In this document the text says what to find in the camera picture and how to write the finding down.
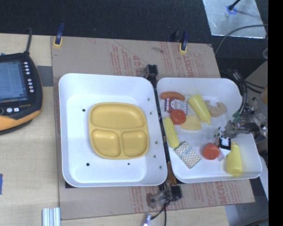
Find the red tomato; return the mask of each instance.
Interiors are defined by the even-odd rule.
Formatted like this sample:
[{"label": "red tomato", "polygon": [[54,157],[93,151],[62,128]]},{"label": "red tomato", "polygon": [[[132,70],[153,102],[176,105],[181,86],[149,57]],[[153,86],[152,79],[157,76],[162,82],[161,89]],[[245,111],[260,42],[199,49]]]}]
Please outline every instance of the red tomato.
[{"label": "red tomato", "polygon": [[170,117],[174,125],[183,124],[187,119],[184,111],[180,109],[172,110],[170,113]]},{"label": "red tomato", "polygon": [[202,156],[206,159],[213,160],[220,153],[220,149],[213,143],[207,143],[202,151]]}]

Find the black floor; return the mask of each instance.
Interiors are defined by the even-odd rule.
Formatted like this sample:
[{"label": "black floor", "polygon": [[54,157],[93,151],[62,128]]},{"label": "black floor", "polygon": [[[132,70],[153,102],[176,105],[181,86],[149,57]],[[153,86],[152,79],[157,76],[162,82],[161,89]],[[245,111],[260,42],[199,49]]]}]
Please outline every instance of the black floor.
[{"label": "black floor", "polygon": [[[268,24],[268,0],[255,1]],[[0,33],[32,27],[34,34],[55,35],[59,23],[63,35],[75,37],[169,41],[174,31],[186,31],[188,42],[214,50],[223,38],[211,35],[202,0],[0,0]],[[266,48],[265,39],[228,37],[216,60],[221,70],[246,78],[265,62]]]}]

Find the yellow corn cob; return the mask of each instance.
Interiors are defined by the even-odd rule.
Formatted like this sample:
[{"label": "yellow corn cob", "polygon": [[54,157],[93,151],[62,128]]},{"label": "yellow corn cob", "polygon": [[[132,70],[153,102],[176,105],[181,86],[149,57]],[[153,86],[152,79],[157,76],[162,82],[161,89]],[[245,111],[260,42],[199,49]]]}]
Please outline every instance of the yellow corn cob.
[{"label": "yellow corn cob", "polygon": [[179,146],[179,140],[177,137],[177,133],[174,127],[174,124],[170,117],[165,117],[164,120],[164,127],[166,132],[166,139],[168,140],[168,143],[170,147],[176,148]]}]

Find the yellow bottle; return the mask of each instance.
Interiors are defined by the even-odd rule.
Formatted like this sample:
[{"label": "yellow bottle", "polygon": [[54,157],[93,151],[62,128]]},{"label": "yellow bottle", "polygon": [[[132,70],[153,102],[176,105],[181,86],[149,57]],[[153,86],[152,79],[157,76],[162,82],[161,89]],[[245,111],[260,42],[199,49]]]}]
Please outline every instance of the yellow bottle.
[{"label": "yellow bottle", "polygon": [[240,156],[240,150],[237,144],[233,141],[231,143],[231,151],[226,156],[227,159],[227,172],[233,175],[239,175],[242,173],[242,161]]},{"label": "yellow bottle", "polygon": [[196,94],[190,97],[188,99],[188,103],[202,120],[202,122],[206,122],[209,125],[211,124],[211,114],[209,113],[208,108],[200,94]]}]

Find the mushroom slice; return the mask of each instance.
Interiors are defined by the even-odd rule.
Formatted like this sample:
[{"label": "mushroom slice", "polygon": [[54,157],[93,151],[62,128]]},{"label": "mushroom slice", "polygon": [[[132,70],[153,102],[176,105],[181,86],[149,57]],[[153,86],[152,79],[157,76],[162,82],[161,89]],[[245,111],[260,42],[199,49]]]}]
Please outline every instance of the mushroom slice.
[{"label": "mushroom slice", "polygon": [[218,106],[210,105],[209,100],[206,100],[204,103],[206,104],[211,116],[218,117],[226,112],[226,106],[221,102],[217,102]]}]

